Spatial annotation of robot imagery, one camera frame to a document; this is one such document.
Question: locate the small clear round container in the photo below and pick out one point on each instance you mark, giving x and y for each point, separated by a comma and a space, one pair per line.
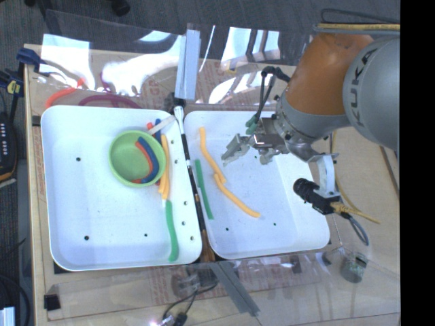
354, 268

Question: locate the white foam noodle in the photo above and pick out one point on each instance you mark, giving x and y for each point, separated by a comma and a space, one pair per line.
163, 125

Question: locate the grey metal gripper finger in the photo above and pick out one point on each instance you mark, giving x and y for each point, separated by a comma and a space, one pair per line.
242, 152
238, 143

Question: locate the white plastic tray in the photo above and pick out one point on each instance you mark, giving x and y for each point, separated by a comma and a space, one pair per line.
102, 216
265, 216

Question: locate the green bowl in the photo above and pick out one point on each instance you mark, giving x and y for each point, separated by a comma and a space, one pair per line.
127, 160

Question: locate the green foam noodle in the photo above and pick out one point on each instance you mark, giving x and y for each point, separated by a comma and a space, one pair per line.
204, 189
173, 233

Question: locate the red foam noodle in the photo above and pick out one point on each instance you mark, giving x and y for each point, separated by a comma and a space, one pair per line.
150, 126
147, 158

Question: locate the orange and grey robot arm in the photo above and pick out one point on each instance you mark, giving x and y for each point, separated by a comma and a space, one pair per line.
323, 76

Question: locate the brown cardboard board red print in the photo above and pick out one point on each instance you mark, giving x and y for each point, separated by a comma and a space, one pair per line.
367, 168

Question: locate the black cylinder on white bracket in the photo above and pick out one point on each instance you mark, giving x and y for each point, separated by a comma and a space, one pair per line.
314, 195

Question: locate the thin black and white rod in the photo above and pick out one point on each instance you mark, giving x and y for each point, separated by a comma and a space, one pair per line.
190, 173

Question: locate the blue foam noodle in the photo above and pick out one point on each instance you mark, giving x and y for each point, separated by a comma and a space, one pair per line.
154, 158
158, 127

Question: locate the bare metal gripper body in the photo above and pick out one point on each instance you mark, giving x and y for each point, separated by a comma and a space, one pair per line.
272, 138

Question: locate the yellow foam noodle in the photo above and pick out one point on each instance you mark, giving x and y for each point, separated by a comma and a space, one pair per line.
236, 199
162, 183
166, 161
210, 158

